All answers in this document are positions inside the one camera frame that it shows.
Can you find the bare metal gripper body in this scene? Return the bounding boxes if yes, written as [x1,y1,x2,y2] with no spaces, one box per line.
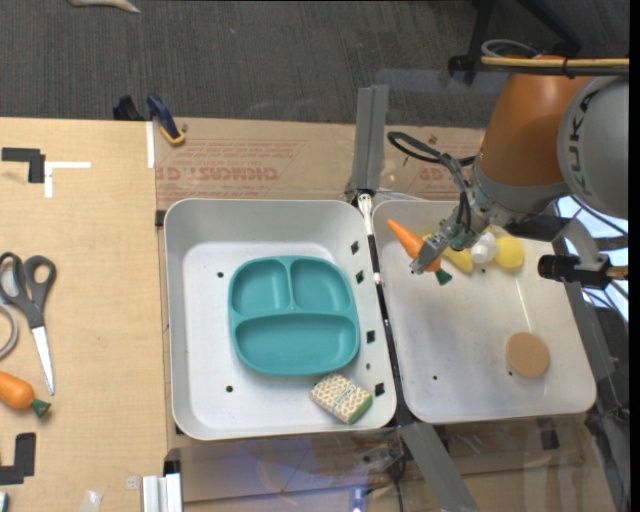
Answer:
[437,192,497,251]

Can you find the orange carrot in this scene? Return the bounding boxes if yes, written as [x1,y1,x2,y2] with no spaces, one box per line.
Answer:
[386,218,454,287]
[0,369,53,420]

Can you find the small white bottle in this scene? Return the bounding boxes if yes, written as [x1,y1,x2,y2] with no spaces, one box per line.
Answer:
[469,231,500,265]

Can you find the yellow banana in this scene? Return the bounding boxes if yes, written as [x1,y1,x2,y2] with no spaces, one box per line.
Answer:
[422,232,475,275]

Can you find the yellow lemon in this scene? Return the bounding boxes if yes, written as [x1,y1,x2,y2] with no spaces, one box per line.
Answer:
[494,235,526,270]

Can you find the white plastic tray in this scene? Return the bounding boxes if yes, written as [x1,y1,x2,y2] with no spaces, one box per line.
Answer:
[371,199,598,426]
[163,198,399,442]

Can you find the round tan biscuit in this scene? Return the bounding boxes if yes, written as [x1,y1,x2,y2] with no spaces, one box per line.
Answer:
[504,331,552,379]

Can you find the brown cardboard board red print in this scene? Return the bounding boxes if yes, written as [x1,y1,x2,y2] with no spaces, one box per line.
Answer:
[153,117,604,504]

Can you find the teal divided plate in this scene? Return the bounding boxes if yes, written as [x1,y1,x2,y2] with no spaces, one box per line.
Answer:
[227,255,362,378]

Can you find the yellow patterned packet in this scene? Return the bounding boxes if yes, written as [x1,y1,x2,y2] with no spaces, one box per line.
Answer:
[308,372,375,426]

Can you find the black cylinder on white bracket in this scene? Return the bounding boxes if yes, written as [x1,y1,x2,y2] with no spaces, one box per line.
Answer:
[537,218,613,290]

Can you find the grey handled scissors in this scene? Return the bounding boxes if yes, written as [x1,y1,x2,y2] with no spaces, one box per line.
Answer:
[0,251,58,397]

